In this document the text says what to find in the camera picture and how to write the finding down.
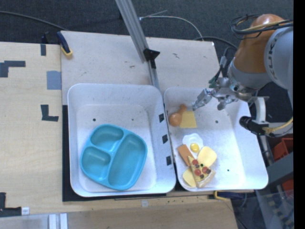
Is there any black cylinder on white bracket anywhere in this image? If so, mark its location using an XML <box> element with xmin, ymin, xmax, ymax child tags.
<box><xmin>239</xmin><ymin>96</ymin><xmax>270</xmax><ymax>136</ymax></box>

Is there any white plastic tray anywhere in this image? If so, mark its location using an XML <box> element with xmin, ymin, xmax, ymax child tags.
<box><xmin>67</xmin><ymin>83</ymin><xmax>177</xmax><ymax>198</ymax></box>
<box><xmin>163</xmin><ymin>86</ymin><xmax>269</xmax><ymax>192</ymax></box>

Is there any toy pizza slice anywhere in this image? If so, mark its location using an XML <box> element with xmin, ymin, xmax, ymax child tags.
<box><xmin>187</xmin><ymin>155</ymin><xmax>216</xmax><ymax>189</ymax></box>

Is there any yellow square cheese slice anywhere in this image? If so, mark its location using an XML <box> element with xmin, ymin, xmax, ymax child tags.
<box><xmin>179</xmin><ymin>110</ymin><xmax>198</xmax><ymax>129</ymax></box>

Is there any brown toy chicken drumstick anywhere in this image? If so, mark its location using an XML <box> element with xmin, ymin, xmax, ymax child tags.
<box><xmin>168</xmin><ymin>104</ymin><xmax>188</xmax><ymax>127</ymax></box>

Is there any white toy fried egg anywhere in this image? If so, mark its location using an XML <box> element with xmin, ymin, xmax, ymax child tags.
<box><xmin>182</xmin><ymin>133</ymin><xmax>204</xmax><ymax>154</ymax></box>

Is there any blue divided plate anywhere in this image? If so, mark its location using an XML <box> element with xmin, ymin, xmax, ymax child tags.
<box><xmin>79</xmin><ymin>124</ymin><xmax>148</xmax><ymax>191</ymax></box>

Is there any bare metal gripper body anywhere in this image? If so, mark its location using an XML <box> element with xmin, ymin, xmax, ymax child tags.
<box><xmin>210</xmin><ymin>77</ymin><xmax>257</xmax><ymax>102</ymax></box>

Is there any orange toy rectangular slice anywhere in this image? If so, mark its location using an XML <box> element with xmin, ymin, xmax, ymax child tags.
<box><xmin>177</xmin><ymin>144</ymin><xmax>195</xmax><ymax>167</ymax></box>

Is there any yellow toy oval slice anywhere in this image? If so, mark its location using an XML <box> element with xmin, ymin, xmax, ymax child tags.
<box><xmin>197</xmin><ymin>146</ymin><xmax>218</xmax><ymax>168</ymax></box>

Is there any yellow toy round slice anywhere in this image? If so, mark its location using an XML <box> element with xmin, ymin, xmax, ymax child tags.
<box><xmin>182</xmin><ymin>167</ymin><xmax>198</xmax><ymax>187</ymax></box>

